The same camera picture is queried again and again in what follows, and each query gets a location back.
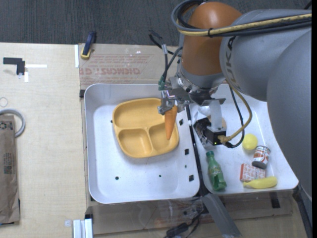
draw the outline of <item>gray ring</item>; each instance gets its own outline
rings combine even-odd
[[[4,114],[13,114],[18,116],[21,121],[22,121],[22,126],[21,128],[15,133],[15,137],[18,137],[22,134],[22,132],[24,131],[25,128],[25,119],[23,117],[23,115],[16,109],[2,109],[0,110],[0,115],[4,115]]]
[[[4,106],[0,104],[0,107],[5,108],[5,107],[8,105],[8,99],[7,99],[6,97],[0,97],[0,101],[1,101],[2,99],[5,99],[5,100],[6,100],[6,104],[5,104]]]

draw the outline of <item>dark gray floor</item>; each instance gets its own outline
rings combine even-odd
[[[78,44],[89,31],[97,43],[153,45],[152,29],[168,45],[178,45],[170,14],[184,0],[0,0],[0,42]],[[226,3],[241,13],[261,8],[302,9],[310,0],[209,0]],[[312,203],[302,205],[312,225]]]

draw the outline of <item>green bottle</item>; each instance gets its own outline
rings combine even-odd
[[[210,178],[213,190],[222,190],[227,187],[223,178],[220,164],[215,160],[213,151],[206,153],[208,160],[208,176]]]

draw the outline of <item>banana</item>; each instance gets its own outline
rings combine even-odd
[[[277,185],[277,178],[275,176],[255,179],[250,182],[243,182],[244,187],[252,188],[271,188]]]

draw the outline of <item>red and white box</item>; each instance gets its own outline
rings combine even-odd
[[[240,181],[251,181],[255,179],[265,178],[265,176],[265,169],[260,169],[245,163],[241,165]]]

